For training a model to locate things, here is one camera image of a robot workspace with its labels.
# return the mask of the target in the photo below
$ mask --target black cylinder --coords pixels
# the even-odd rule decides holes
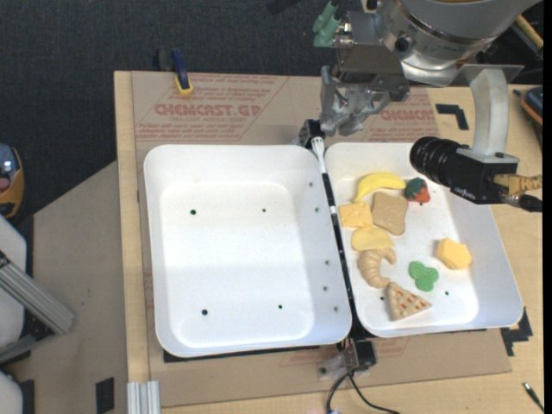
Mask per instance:
[[[456,149],[460,146],[455,141],[425,136],[412,145],[411,164],[433,182],[450,187],[454,183]]]

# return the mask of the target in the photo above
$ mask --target toy banana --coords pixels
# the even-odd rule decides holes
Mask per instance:
[[[397,175],[390,172],[370,173],[361,179],[356,189],[356,198],[354,201],[359,203],[371,191],[376,189],[404,189],[406,183]]]

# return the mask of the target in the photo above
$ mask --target pizza slice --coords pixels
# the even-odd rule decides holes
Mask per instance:
[[[391,307],[391,317],[394,321],[431,307],[431,304],[424,298],[420,298],[418,295],[405,290],[395,282],[390,282],[387,286],[387,299]]]

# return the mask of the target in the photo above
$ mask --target cardboard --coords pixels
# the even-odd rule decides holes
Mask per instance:
[[[158,380],[164,407],[327,391],[317,364],[336,346],[164,362],[154,329],[154,301],[143,160],[164,143],[283,144],[304,121],[317,118],[319,78],[192,74],[194,92],[181,97],[170,72],[132,72],[136,159],[146,298],[150,379]],[[405,103],[369,117],[365,129],[338,141],[415,141],[439,136],[424,88]],[[360,386],[505,373],[511,371],[498,329],[372,340],[378,364],[359,376]]]

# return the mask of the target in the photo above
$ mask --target toy food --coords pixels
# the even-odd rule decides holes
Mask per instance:
[[[405,214],[408,201],[403,197],[394,197],[383,191],[373,195],[373,224],[387,230],[392,235],[402,235],[405,232]]]
[[[428,301],[405,290],[395,282],[390,282],[387,286],[387,300],[391,308],[391,318],[394,321],[431,307]]]
[[[390,172],[375,172],[365,176],[356,188],[354,201],[359,203],[371,191],[376,189],[404,189],[406,183],[397,175]]]
[[[453,270],[464,270],[472,262],[472,255],[469,253],[467,246],[454,242],[449,238],[443,238],[439,241],[437,258]]]
[[[375,288],[384,288],[389,284],[389,278],[384,278],[380,274],[381,260],[386,258],[390,264],[397,260],[395,252],[391,247],[377,248],[362,252],[359,258],[359,269],[366,282]]]
[[[343,227],[372,227],[372,211],[367,203],[347,204],[338,208]]]
[[[414,260],[408,266],[408,274],[416,281],[416,288],[422,290],[422,292],[433,290],[433,284],[439,279],[439,272],[436,268],[426,267],[417,260]]]
[[[387,232],[378,227],[357,229],[351,235],[351,245],[355,250],[363,252],[377,248],[393,246],[393,241]]]
[[[413,203],[428,203],[430,201],[428,183],[421,178],[411,179],[406,183],[405,197],[407,201]]]

